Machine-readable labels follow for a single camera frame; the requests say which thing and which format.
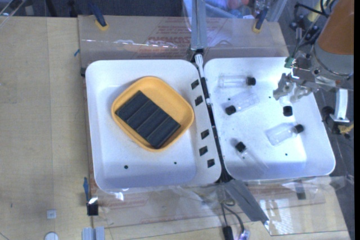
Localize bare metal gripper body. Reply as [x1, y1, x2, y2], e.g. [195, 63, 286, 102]
[291, 52, 354, 91]

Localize white plastic tray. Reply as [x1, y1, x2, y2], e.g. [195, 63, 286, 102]
[84, 59, 222, 191]
[202, 56, 336, 182]

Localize yellow square plate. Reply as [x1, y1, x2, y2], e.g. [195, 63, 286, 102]
[110, 75, 196, 153]

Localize black ribbed rectangular block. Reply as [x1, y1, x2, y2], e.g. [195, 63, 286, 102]
[114, 90, 182, 150]

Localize brown cardboard board red print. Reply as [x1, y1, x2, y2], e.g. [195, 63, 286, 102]
[77, 14, 327, 229]

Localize black cylinder on white bracket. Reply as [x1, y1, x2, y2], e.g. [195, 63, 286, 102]
[321, 88, 352, 135]

